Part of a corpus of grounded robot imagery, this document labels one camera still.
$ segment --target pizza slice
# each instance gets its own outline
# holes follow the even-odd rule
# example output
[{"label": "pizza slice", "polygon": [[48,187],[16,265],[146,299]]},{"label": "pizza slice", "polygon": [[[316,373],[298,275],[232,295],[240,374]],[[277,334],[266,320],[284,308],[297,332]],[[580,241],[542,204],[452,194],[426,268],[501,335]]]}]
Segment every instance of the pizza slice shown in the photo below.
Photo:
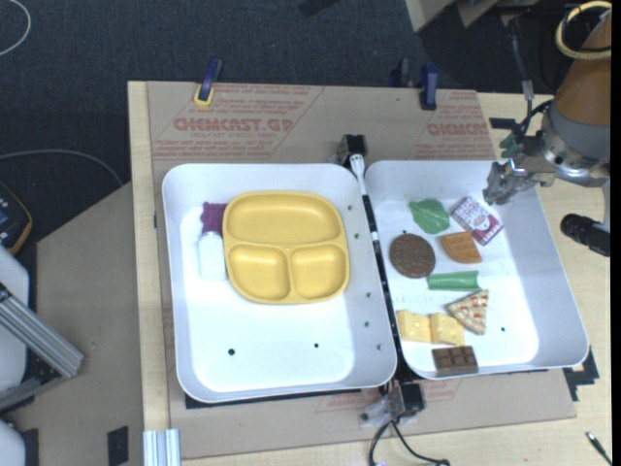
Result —
[{"label": "pizza slice", "polygon": [[474,333],[483,335],[487,321],[488,290],[480,290],[448,305],[448,311]]}]

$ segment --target yellow cable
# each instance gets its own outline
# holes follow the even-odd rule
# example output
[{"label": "yellow cable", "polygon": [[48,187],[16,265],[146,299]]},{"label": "yellow cable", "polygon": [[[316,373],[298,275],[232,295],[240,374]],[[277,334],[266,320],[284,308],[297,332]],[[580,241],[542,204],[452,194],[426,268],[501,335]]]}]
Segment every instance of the yellow cable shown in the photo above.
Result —
[{"label": "yellow cable", "polygon": [[608,58],[612,55],[612,49],[600,51],[573,50],[565,45],[565,42],[563,41],[564,27],[567,26],[572,20],[574,20],[575,17],[578,16],[580,13],[593,8],[607,9],[607,12],[611,12],[612,4],[610,2],[606,2],[605,0],[593,0],[592,2],[587,2],[572,9],[559,23],[558,27],[556,28],[555,38],[556,46],[559,48],[563,55],[580,60],[598,60]]}]

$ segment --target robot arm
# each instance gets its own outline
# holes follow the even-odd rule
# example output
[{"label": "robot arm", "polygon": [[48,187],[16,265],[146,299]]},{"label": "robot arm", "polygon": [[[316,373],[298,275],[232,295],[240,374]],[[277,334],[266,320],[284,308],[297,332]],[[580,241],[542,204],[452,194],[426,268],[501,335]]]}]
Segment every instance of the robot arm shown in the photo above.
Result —
[{"label": "robot arm", "polygon": [[[564,43],[565,26],[587,8],[604,8],[600,22],[581,50]],[[483,197],[504,205],[519,191],[536,184],[551,186],[556,178],[605,193],[605,218],[568,215],[563,232],[591,250],[610,256],[610,81],[612,9],[607,2],[591,2],[573,9],[557,30],[557,45],[574,58],[554,99],[530,112],[502,143],[508,161],[494,162]],[[541,130],[526,136],[534,114],[542,113]]]}]

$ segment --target yellow plate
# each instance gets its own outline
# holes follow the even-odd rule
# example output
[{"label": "yellow plate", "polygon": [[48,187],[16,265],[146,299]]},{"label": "yellow plate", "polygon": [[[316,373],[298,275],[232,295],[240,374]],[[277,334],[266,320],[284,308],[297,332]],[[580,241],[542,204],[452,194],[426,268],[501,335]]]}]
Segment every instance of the yellow plate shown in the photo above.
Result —
[{"label": "yellow plate", "polygon": [[222,223],[229,279],[266,304],[328,300],[349,280],[339,211],[314,193],[256,191],[233,199]]}]

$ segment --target wooden table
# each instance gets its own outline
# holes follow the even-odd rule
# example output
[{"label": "wooden table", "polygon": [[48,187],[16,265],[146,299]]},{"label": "wooden table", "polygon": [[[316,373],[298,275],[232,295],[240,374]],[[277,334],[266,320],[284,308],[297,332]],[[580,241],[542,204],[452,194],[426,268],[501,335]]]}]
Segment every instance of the wooden table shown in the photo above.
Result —
[{"label": "wooden table", "polygon": [[[347,95],[347,88],[341,88]],[[369,94],[375,94],[370,88]],[[167,395],[157,237],[150,156],[147,83],[128,85],[132,153],[132,183],[136,234],[136,262],[140,316],[141,364],[145,430],[171,426]],[[516,94],[478,94],[484,117],[521,120],[525,101]],[[507,134],[491,129],[497,147]],[[600,218],[604,198],[597,189],[556,182],[540,189],[539,196],[553,238],[564,264],[574,297],[583,317],[599,370],[593,385],[581,386],[572,419],[519,424],[499,428],[421,435],[410,438],[413,448],[424,455],[447,457],[453,466],[473,464],[584,465],[605,464],[589,444],[585,432],[592,431],[612,456],[610,260],[563,236],[558,223],[568,213]],[[330,446],[284,449],[183,461],[201,465],[318,465],[367,464],[368,441]],[[382,440],[376,460],[387,464],[417,464],[398,439]]]}]

